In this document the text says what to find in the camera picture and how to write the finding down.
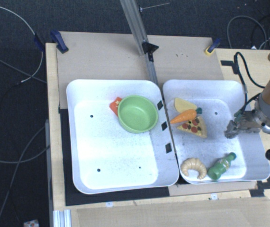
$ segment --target toy pizza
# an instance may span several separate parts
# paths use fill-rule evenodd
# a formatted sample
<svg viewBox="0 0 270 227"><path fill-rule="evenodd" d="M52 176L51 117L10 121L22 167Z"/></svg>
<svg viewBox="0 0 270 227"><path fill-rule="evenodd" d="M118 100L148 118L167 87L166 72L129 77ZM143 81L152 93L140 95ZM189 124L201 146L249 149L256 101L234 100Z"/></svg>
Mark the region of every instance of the toy pizza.
<svg viewBox="0 0 270 227"><path fill-rule="evenodd" d="M198 116L193 120L184 122L182 125L178 126L177 129L197 135L202 138L207 137L207 127L201 116Z"/></svg>

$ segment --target black mat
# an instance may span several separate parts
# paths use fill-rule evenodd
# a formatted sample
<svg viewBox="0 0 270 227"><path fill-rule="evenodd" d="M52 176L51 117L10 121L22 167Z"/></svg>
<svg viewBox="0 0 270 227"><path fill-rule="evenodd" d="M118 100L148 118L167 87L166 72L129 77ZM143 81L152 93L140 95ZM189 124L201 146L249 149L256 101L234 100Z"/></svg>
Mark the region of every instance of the black mat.
<svg viewBox="0 0 270 227"><path fill-rule="evenodd" d="M126 201L138 199L161 198L169 196L168 187L135 189L128 191L107 192L98 194L84 194L79 192L72 179L72 161L71 161L71 142L69 116L67 109L60 110L61 129L62 129L62 148L63 148L63 171L65 186L65 203L67 206L109 202L109 201Z"/></svg>

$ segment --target plastic toy food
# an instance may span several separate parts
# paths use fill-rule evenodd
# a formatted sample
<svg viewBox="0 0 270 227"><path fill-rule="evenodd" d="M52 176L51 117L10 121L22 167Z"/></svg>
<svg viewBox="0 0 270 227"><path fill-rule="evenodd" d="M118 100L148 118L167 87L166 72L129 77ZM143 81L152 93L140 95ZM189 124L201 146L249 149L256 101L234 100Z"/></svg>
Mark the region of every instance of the plastic toy food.
<svg viewBox="0 0 270 227"><path fill-rule="evenodd" d="M110 109L118 116L118 105L122 99L117 97L114 102L110 103Z"/></svg>
<svg viewBox="0 0 270 227"><path fill-rule="evenodd" d="M188 158L181 164L181 171L185 176L189 176L188 170L193 169L199 172L198 179L204 179L207 175L205 165L198 158Z"/></svg>
<svg viewBox="0 0 270 227"><path fill-rule="evenodd" d="M154 103L139 95L124 97L118 105L121 126L130 133L151 130L158 122L158 111Z"/></svg>
<svg viewBox="0 0 270 227"><path fill-rule="evenodd" d="M196 116L197 116L197 112L195 109L188 109L180 113L179 115L177 115L175 118L171 119L170 123L174 124L174 123L189 121L189 120L194 119Z"/></svg>
<svg viewBox="0 0 270 227"><path fill-rule="evenodd" d="M219 161L217 161L208 171L208 176L213 179L217 180L221 177L223 173L227 171L227 169L231 166L231 161L236 159L236 154L231 152L229 155L227 155L224 158L221 158Z"/></svg>
<svg viewBox="0 0 270 227"><path fill-rule="evenodd" d="M201 116L198 116L193 120L183 123L182 125L178 126L177 129L197 135L202 138L207 137L207 127Z"/></svg>
<svg viewBox="0 0 270 227"><path fill-rule="evenodd" d="M177 112L182 113L188 109L197 109L197 106L189 101L183 100L181 98L175 98L174 106Z"/></svg>

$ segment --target green bottle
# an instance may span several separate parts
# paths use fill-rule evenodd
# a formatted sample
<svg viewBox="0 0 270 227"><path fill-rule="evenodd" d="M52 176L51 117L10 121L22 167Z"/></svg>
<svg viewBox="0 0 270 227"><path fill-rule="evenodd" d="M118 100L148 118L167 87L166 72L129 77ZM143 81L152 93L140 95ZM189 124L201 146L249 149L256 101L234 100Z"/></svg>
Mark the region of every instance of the green bottle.
<svg viewBox="0 0 270 227"><path fill-rule="evenodd" d="M213 179L217 180L221 177L223 173L229 169L231 165L231 161L236 159L236 154L231 152L229 155L227 155L224 158L221 158L218 160L208 171L207 175Z"/></svg>

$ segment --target toy carrot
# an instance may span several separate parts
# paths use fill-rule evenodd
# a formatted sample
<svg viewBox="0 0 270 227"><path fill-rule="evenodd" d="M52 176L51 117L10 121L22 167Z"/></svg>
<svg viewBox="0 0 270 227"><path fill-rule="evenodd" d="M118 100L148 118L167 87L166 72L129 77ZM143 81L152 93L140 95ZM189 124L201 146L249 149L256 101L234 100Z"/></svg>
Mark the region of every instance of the toy carrot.
<svg viewBox="0 0 270 227"><path fill-rule="evenodd" d="M184 121L189 121L189 120L193 120L196 116L197 113L201 112L201 108L198 108L197 110L195 109L188 109L182 113L180 113L179 115L177 115L175 118L173 118L170 123L180 123L180 122L184 122Z"/></svg>

